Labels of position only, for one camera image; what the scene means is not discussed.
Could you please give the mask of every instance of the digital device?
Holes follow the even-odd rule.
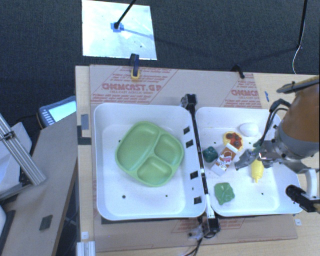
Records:
[[[38,117],[43,127],[48,127],[76,112],[76,96],[70,96],[56,103],[39,108]]]

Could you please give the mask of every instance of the black rod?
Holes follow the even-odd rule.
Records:
[[[131,7],[134,5],[134,3],[137,0],[132,0],[132,2],[129,4],[128,8],[124,11],[124,13],[122,14],[122,16],[120,17],[120,19],[114,23],[114,28],[117,30],[119,28],[120,22],[122,21],[122,19],[126,16],[126,14],[129,12],[129,10],[131,9]]]
[[[306,11],[307,11],[307,3],[308,3],[308,0],[304,0],[302,18],[301,18],[301,25],[300,25],[299,43],[297,45],[297,48],[299,48],[299,46],[301,45],[302,35],[303,35],[303,32],[304,32]]]

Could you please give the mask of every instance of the toy pizza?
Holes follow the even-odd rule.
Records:
[[[228,143],[230,143],[238,151],[241,151],[244,148],[244,141],[241,135],[235,131],[227,131],[223,135],[223,143],[224,145],[227,145]]]

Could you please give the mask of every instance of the blue mark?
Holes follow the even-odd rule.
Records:
[[[264,91],[264,94],[265,94],[266,101],[269,102],[269,97],[268,97],[269,94],[267,93],[266,90]]]
[[[113,23],[110,24],[111,29],[112,29],[113,32],[119,33],[119,32],[121,32],[121,31],[124,31],[124,30],[125,30],[125,27],[124,27],[124,25],[123,25],[122,23],[119,24],[118,29],[115,29],[115,23],[116,23],[116,22],[113,22]]]

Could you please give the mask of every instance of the green divided plate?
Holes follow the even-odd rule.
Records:
[[[151,187],[166,184],[184,157],[180,141],[157,125],[141,121],[125,134],[115,151],[117,165]]]

